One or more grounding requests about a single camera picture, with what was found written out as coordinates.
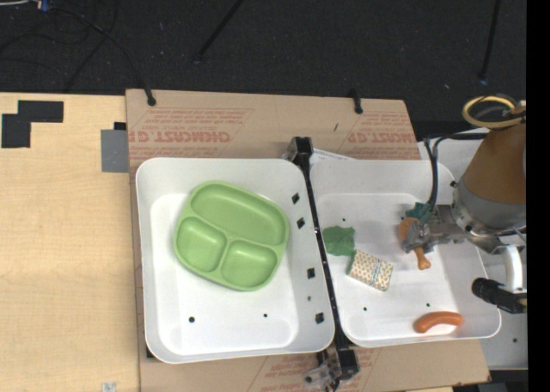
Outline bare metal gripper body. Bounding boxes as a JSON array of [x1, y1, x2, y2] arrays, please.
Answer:
[[427, 204, 519, 255]]

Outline green divided plate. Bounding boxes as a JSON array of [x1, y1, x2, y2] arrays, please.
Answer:
[[172, 180, 291, 293]]

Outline brown cardboard board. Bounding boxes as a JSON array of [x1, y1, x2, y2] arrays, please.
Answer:
[[124, 88, 492, 392]]

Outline white plastic tray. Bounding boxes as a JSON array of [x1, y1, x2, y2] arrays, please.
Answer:
[[308, 156, 503, 349], [135, 156, 337, 365]]

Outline orange toy sausage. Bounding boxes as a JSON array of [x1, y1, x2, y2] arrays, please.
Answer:
[[412, 311, 464, 334]]

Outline thin black rod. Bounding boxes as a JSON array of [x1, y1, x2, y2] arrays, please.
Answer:
[[295, 150, 350, 358]]

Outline orange toy carrot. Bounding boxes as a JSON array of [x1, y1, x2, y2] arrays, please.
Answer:
[[398, 201, 435, 272]]

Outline black block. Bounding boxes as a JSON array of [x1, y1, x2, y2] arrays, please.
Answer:
[[333, 346, 361, 382], [287, 136, 314, 163]]

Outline white orange patterned packet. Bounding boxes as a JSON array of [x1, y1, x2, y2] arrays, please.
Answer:
[[345, 248, 394, 293]]

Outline black cylinder on white bracket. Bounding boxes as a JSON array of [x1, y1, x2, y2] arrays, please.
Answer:
[[471, 243, 528, 315]]

